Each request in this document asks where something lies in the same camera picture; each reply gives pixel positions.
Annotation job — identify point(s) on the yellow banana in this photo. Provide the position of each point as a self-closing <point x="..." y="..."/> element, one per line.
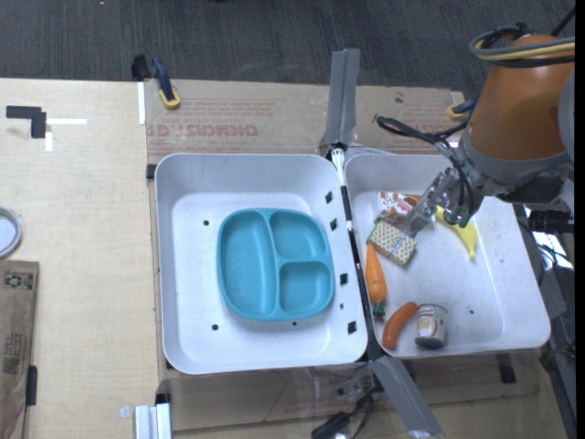
<point x="466" y="236"/>

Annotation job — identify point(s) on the pink and white snack carton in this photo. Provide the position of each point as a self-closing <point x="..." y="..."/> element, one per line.
<point x="393" y="204"/>

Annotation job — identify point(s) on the brown paper bag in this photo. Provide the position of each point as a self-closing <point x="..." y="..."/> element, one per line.
<point x="16" y="336"/>

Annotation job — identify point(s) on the white plastic tray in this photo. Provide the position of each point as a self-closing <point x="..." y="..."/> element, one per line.
<point x="192" y="263"/>
<point x="498" y="291"/>

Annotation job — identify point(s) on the orange carrot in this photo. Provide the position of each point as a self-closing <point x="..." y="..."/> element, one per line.
<point x="375" y="277"/>

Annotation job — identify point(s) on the brown cardboard board red print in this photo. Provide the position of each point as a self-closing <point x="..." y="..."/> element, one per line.
<point x="274" y="121"/>

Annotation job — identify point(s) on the black cylinder on white bracket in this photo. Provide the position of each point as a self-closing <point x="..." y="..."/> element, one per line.
<point x="548" y="221"/>

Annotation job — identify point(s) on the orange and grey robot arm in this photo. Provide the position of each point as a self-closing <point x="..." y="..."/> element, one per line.
<point x="516" y="108"/>

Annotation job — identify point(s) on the green and yellow checkered packet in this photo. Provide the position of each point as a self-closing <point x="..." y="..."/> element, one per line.
<point x="386" y="240"/>

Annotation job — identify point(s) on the small white and orange can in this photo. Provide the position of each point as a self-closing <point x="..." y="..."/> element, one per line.
<point x="430" y="325"/>

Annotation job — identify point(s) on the blue divided plate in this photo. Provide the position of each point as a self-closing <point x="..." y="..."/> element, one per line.
<point x="249" y="263"/>

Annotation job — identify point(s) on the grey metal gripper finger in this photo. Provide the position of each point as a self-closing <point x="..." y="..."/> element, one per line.
<point x="427" y="215"/>
<point x="413" y="221"/>

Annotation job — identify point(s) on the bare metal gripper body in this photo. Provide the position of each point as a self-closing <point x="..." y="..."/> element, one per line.
<point x="445" y="190"/>

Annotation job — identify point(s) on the orange sausage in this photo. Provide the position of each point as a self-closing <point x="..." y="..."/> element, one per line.
<point x="397" y="325"/>

